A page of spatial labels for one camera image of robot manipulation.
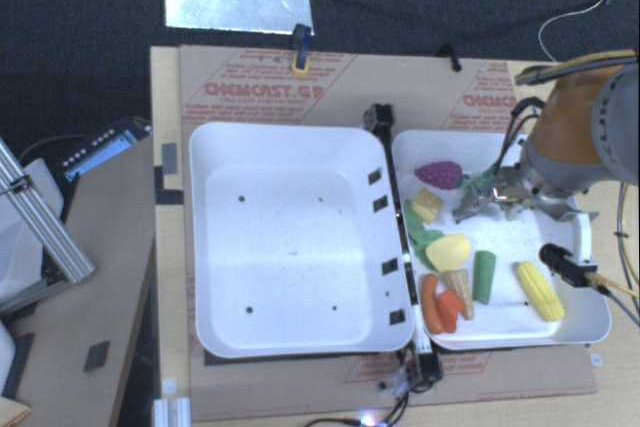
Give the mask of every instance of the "yellow cheese block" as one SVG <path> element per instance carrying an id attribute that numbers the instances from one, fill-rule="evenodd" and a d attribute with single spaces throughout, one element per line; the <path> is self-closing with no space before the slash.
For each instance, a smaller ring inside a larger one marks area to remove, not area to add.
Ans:
<path id="1" fill-rule="evenodd" d="M 442 208 L 443 201 L 425 188 L 420 189 L 411 202 L 413 211 L 420 216 L 425 223 L 431 224 Z"/>
<path id="2" fill-rule="evenodd" d="M 439 272 L 458 269 L 471 254 L 471 242 L 462 233 L 450 233 L 427 246 L 427 258 Z"/>

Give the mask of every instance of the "cardboard sheet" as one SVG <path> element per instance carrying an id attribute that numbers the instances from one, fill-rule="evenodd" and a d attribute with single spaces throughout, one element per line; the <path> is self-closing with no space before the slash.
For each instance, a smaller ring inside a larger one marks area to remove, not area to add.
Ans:
<path id="1" fill-rule="evenodd" d="M 394 133 L 407 129 L 502 132 L 516 103 L 507 63 L 311 53 L 308 75 L 291 72 L 293 52 L 183 47 L 182 144 L 185 190 L 191 405 L 194 421 L 386 408 L 378 383 L 395 354 L 220 360 L 194 329 L 193 240 L 188 140 L 208 121 L 359 126 L 374 103 L 391 103 Z M 535 347 L 442 357 L 444 379 L 413 405 L 594 393 L 582 346 Z"/>

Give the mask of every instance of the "white tray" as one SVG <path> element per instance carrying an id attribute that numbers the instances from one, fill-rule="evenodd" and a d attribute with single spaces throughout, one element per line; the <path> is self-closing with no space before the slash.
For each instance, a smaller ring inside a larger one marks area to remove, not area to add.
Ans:
<path id="1" fill-rule="evenodd" d="M 196 328 L 207 350 L 234 358 L 408 343 L 402 250 L 373 135 L 210 123 L 193 133 L 190 163 Z"/>
<path id="2" fill-rule="evenodd" d="M 460 317 L 457 330 L 452 334 L 430 335 L 447 349 L 470 350 L 528 345 L 566 343 L 593 343 L 609 333 L 611 318 L 605 298 L 592 289 L 576 289 L 558 276 L 551 276 L 549 269 L 539 260 L 538 251 L 548 242 L 574 250 L 574 235 L 589 237 L 590 230 L 574 234 L 570 223 L 556 222 L 540 211 L 526 210 L 512 221 L 497 205 L 490 205 L 479 215 L 460 224 L 453 220 L 452 211 L 463 196 L 463 189 L 444 191 L 421 182 L 414 170 L 425 164 L 452 160 L 462 166 L 466 174 L 487 169 L 497 158 L 503 134 L 467 132 L 407 131 L 398 135 L 393 145 L 393 155 L 400 196 L 412 199 L 421 187 L 434 192 L 444 200 L 444 205 L 427 229 L 444 233 L 464 233 L 471 240 L 472 255 L 464 264 L 472 281 L 473 254 L 488 250 L 496 254 L 497 263 L 488 305 L 474 302 L 475 318 Z M 520 147 L 514 145 L 503 164 L 518 160 Z M 545 322 L 532 306 L 525 305 L 527 298 L 517 282 L 514 264 L 530 260 L 549 279 L 565 308 L 565 318 L 558 322 Z M 413 254 L 412 262 L 416 284 L 428 270 Z M 438 292 L 444 288 L 438 285 Z"/>

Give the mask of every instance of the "corn cob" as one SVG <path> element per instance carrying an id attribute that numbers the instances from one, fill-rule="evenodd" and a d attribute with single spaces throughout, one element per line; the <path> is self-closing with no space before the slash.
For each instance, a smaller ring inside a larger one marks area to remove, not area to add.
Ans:
<path id="1" fill-rule="evenodd" d="M 466 269 L 456 269 L 454 271 L 447 271 L 442 274 L 442 280 L 447 288 L 453 290 L 464 303 L 464 310 L 462 310 L 462 316 L 471 320 L 474 317 L 473 313 L 473 299 L 471 298 L 471 289 L 469 288 L 469 275 Z"/>
<path id="2" fill-rule="evenodd" d="M 538 313 L 547 322 L 564 317 L 564 308 L 549 282 L 532 262 L 518 265 L 520 283 Z"/>

